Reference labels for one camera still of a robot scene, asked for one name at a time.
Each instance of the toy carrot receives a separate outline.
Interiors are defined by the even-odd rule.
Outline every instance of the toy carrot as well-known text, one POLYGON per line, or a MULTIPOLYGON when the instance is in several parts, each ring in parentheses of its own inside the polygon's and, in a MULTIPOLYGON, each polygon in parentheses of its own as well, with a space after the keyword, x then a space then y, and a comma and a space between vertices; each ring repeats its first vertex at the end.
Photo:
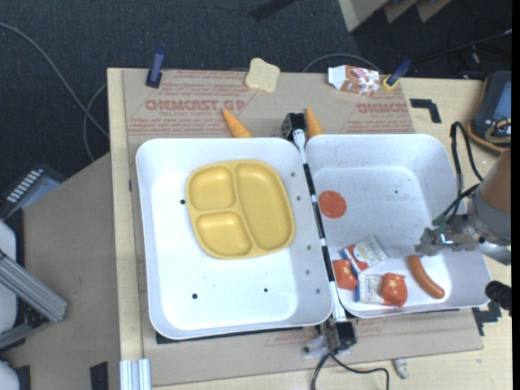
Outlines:
POLYGON ((235 117, 229 110, 222 109, 222 114, 226 119, 227 126, 233 137, 253 137, 247 127, 235 117))
POLYGON ((305 118, 307 119, 307 138, 310 139, 318 134, 323 134, 322 125, 314 115, 314 112, 308 108, 305 110, 305 118))

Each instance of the orange disc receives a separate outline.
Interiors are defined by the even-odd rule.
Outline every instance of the orange disc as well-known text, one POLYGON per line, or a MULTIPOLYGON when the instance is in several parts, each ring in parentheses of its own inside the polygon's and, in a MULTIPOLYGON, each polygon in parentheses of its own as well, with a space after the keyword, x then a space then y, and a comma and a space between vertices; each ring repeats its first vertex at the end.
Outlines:
POLYGON ((324 191, 318 197, 319 209, 328 218, 342 217, 347 211, 347 202, 334 191, 324 191))

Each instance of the dark floor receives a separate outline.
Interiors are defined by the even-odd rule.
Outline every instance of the dark floor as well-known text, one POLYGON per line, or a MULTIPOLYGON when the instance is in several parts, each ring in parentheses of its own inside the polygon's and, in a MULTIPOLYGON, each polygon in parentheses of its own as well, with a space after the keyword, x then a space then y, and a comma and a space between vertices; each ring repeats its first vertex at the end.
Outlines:
MULTIPOLYGON (((273 1, 0 0, 0 191, 36 163, 71 176, 91 161, 79 103, 44 56, 6 26, 48 55, 84 106, 104 85, 108 67, 150 67, 158 43, 167 47, 167 68, 247 68, 260 57, 283 72, 301 72, 319 57, 342 53, 391 73, 404 57, 420 59, 512 28, 512 0, 454 0, 425 23, 414 7, 393 24, 377 11, 352 33, 337 0, 296 0, 255 19, 255 10, 273 1)), ((415 63, 407 76, 482 79, 510 70, 511 46, 511 35, 493 39, 415 63)), ((339 61, 345 59, 309 71, 325 72, 339 61)), ((106 106, 101 91, 91 111, 105 129, 106 106)), ((93 157, 108 151, 108 139, 91 123, 87 137, 93 157)))

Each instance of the sausage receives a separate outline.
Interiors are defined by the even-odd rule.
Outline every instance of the sausage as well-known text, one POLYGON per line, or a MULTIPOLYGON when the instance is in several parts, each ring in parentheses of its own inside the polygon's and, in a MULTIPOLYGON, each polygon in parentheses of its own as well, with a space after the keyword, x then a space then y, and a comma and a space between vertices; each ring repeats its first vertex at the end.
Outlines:
POLYGON ((421 258, 417 254, 408 257, 408 265, 419 286, 431 297, 442 299, 444 297, 444 289, 442 289, 431 277, 424 271, 421 258))

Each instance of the yellow plate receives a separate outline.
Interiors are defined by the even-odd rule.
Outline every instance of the yellow plate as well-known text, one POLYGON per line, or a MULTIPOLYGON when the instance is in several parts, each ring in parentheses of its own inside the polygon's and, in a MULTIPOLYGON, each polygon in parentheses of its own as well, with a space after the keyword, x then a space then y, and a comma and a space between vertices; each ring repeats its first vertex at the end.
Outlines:
POLYGON ((258 160, 200 167, 186 187, 200 246, 217 258, 274 253, 294 237, 291 204, 278 173, 258 160))

